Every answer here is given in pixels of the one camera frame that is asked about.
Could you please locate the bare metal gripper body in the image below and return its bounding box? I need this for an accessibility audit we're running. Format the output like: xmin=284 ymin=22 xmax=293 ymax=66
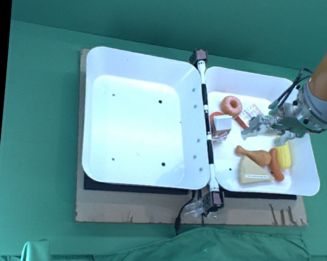
xmin=267 ymin=92 xmax=327 ymax=140

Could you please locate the pink and white packet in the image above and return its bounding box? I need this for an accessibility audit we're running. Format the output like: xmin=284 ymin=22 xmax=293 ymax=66
xmin=239 ymin=102 xmax=266 ymax=129

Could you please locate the yellow corn cob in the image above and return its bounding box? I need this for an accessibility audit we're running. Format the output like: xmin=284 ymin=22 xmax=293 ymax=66
xmin=272 ymin=135 xmax=295 ymax=171

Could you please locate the orange sausage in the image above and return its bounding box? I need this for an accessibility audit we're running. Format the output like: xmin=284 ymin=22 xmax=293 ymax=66
xmin=266 ymin=148 xmax=287 ymax=182

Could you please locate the brown chicken drumstick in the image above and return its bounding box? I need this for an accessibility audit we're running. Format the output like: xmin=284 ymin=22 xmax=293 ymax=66
xmin=233 ymin=144 xmax=273 ymax=168

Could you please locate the white and brown carton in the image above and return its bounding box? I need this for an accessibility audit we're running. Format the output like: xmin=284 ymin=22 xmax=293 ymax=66
xmin=209 ymin=113 xmax=234 ymax=146

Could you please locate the orange doughnut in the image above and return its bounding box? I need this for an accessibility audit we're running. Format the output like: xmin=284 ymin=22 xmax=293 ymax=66
xmin=219 ymin=94 xmax=244 ymax=117

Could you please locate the red spoon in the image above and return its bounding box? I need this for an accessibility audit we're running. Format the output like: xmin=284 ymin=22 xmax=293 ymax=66
xmin=208 ymin=110 xmax=251 ymax=132

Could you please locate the white plastic tray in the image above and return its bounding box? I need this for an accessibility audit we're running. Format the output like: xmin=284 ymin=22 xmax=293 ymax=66
xmin=194 ymin=65 xmax=327 ymax=200
xmin=75 ymin=44 xmax=222 ymax=193

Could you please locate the pale yellow cheese wedge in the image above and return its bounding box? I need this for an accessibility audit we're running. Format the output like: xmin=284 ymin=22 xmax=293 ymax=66
xmin=237 ymin=155 xmax=278 ymax=187

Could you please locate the black and white thin rod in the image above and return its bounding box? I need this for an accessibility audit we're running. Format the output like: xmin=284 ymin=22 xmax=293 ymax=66
xmin=185 ymin=59 xmax=230 ymax=194

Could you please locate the green cloth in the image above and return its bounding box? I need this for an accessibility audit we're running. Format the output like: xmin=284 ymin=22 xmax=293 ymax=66
xmin=20 ymin=210 xmax=327 ymax=261

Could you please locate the brown cardboard board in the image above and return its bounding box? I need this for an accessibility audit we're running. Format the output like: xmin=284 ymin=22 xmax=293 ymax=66
xmin=65 ymin=48 xmax=322 ymax=242

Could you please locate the black block with wires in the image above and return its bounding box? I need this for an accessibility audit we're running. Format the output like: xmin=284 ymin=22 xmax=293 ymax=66
xmin=200 ymin=190 xmax=226 ymax=219
xmin=189 ymin=48 xmax=210 ymax=66

